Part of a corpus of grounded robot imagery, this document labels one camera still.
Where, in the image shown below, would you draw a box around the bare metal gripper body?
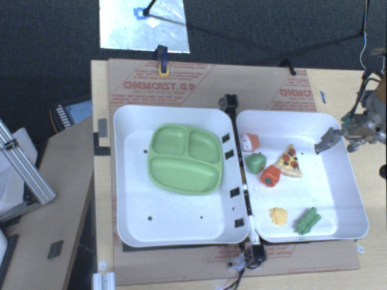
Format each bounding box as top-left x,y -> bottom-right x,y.
340,112 -> 387,145

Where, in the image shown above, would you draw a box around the pizza slice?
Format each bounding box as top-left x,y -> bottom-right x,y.
274,143 -> 304,178

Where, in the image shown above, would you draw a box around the white plastic tray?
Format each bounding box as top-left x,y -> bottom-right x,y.
235,109 -> 370,243
113,105 -> 250,248

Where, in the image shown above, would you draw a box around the orange bell pepper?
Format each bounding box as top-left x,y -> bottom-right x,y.
260,164 -> 282,189

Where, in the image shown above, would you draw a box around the green bell pepper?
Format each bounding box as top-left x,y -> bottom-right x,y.
244,152 -> 267,175

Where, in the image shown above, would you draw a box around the green beans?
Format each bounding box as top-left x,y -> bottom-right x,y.
294,206 -> 322,236

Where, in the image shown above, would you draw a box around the thin black and white rod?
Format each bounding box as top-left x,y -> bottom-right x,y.
228,107 -> 259,245

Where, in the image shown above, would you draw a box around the yellow lumpy toy food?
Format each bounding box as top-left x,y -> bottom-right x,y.
269,207 -> 288,227

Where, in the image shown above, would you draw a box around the brown cardboard board red print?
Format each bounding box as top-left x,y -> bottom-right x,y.
107,58 -> 362,286

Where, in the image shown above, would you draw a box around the green divided plate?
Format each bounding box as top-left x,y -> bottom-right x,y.
147,123 -> 225,196

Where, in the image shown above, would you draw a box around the black block with thin wires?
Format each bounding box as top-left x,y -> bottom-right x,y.
244,242 -> 268,269
218,94 -> 240,113

